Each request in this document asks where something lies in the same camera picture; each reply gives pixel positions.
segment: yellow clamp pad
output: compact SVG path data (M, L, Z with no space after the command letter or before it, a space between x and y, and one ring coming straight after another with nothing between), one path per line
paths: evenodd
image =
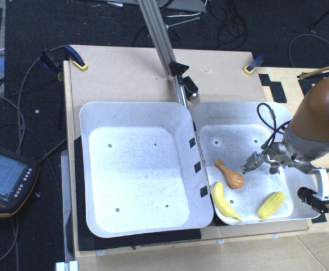
M250 75L251 73L253 73L254 71L255 71L255 68L256 67L254 67L253 69L251 69L250 71L248 71L247 70L247 68L248 68L248 66L250 65L251 63L249 63L248 65L246 65L245 67L244 67L244 72L245 72L245 74L247 74L247 75Z
M87 68L88 68L88 64L87 64L87 62L84 62L84 65L81 66L81 65L78 64L78 62L76 62L75 60L73 60L73 64L74 64L75 66L77 66L77 67L78 67L80 70L82 70L82 71L87 70Z

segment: yellow banana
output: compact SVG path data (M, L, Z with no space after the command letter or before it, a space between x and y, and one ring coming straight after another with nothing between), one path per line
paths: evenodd
M281 191L272 193L257 211L261 219L268 218L285 202L285 194Z
M226 217L234 217L241 221L241 216L236 214L235 210L227 203L223 194L223 185L221 181L217 182L212 188L212 196L214 198L215 205L221 214Z

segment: handheld device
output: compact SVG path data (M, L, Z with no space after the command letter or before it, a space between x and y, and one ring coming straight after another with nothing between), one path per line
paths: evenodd
M0 218L14 215L30 196L39 174L34 159L0 147Z

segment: metal pole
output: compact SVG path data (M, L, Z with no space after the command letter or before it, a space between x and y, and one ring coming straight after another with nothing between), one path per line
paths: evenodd
M176 62L176 58L157 1L138 0L138 3L152 37L154 47L157 50L159 60L162 63L164 72L168 77L172 77L170 63ZM184 86L179 85L177 76L173 77L173 82L178 102L185 107L188 107Z

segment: robotic arm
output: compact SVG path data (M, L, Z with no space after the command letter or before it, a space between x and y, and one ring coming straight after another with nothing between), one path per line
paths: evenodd
M305 174L316 175L318 192L311 195L323 205L329 204L329 169L316 168L311 163L329 153L329 77L312 87L293 119L275 130L273 136L280 130L284 132L283 140L267 142L261 153L252 153L241 166L243 174L258 168L264 161L270 164L272 174L278 173L279 167L295 167Z

